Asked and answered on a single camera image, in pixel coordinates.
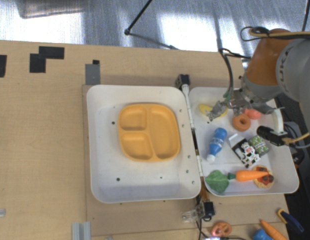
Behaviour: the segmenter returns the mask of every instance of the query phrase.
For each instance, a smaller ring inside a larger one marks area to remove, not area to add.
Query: green leaf
[[[218,193],[223,193],[225,189],[229,186],[229,180],[226,175],[221,173],[220,170],[215,170],[211,172],[206,178],[206,183],[212,190],[217,191]]]

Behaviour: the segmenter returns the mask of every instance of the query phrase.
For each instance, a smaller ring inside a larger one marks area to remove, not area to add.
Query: black tape
[[[0,78],[3,78],[6,73],[7,55],[0,55]]]
[[[39,54],[31,53],[29,55],[29,72],[46,73],[46,59]]]
[[[65,48],[64,47],[49,47],[49,46],[40,46],[39,54],[46,59],[64,59]]]

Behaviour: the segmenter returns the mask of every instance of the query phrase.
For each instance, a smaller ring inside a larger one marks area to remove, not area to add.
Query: toy carrot
[[[239,182],[246,182],[262,178],[269,175],[268,171],[259,171],[259,170],[239,170],[236,174],[228,173],[227,178],[229,180],[236,179]]]
[[[277,229],[270,224],[268,224],[265,220],[260,220],[261,225],[263,226],[266,234],[269,235],[274,240],[287,240],[285,236],[283,236]]]

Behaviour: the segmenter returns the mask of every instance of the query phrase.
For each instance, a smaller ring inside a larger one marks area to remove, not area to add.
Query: table surface
[[[65,58],[47,59],[46,73],[29,73],[30,54],[37,54],[39,46],[64,47]],[[228,85],[223,59],[214,52],[0,41],[0,55],[7,55],[6,74],[0,78],[0,209],[6,209],[5,217],[0,217],[0,240],[70,240],[72,223],[88,219],[85,64],[100,61],[102,84],[171,86],[178,74],[190,74],[192,88]],[[243,68],[239,60],[232,59],[231,64],[236,79]],[[233,225],[232,235],[250,239],[261,228],[259,219],[264,219],[287,237],[285,225],[276,216],[277,209],[287,210],[284,195],[211,199],[217,220]],[[117,233],[118,222],[112,223],[114,240],[198,237],[194,225],[165,231],[146,225],[148,232]],[[133,223],[127,221],[126,227]],[[203,231],[211,226],[204,224]]]

